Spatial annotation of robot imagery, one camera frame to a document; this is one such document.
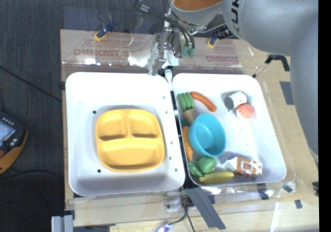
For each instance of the white and orange can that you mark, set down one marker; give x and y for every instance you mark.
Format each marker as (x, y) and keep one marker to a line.
(236, 99)

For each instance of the blue bowl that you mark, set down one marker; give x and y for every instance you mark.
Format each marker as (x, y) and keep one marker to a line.
(207, 135)

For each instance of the orange carrot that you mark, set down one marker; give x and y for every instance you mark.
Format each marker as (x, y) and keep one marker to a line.
(186, 143)

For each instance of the white plastic tray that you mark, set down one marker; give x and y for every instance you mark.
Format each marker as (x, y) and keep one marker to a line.
(82, 112)
(248, 143)

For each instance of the yellow banana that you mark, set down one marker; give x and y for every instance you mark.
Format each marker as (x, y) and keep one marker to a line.
(217, 177)

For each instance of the yellow divided plate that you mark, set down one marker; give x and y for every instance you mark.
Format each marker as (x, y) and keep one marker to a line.
(129, 148)

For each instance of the brown cardboard board red print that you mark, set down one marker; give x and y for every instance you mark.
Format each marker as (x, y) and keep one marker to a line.
(108, 49)

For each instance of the green pepper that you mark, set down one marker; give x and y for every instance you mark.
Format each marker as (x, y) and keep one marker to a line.
(207, 165)

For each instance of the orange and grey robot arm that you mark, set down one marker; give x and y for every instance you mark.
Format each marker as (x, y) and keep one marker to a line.
(271, 13)

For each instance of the green and tan toy vegetable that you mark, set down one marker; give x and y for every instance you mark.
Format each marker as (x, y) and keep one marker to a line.
(186, 102)

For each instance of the orange sausage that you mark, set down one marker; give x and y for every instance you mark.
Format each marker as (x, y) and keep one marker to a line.
(204, 100)

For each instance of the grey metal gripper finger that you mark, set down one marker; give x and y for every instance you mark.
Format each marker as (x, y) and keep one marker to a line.
(153, 66)
(163, 63)

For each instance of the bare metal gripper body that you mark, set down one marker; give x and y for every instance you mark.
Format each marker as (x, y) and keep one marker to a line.
(165, 40)

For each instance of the orange and white carton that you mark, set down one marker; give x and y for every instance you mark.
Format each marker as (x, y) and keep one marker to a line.
(245, 167)

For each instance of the green ribbed toy vegetable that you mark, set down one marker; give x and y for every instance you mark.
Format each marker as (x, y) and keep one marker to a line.
(194, 170)

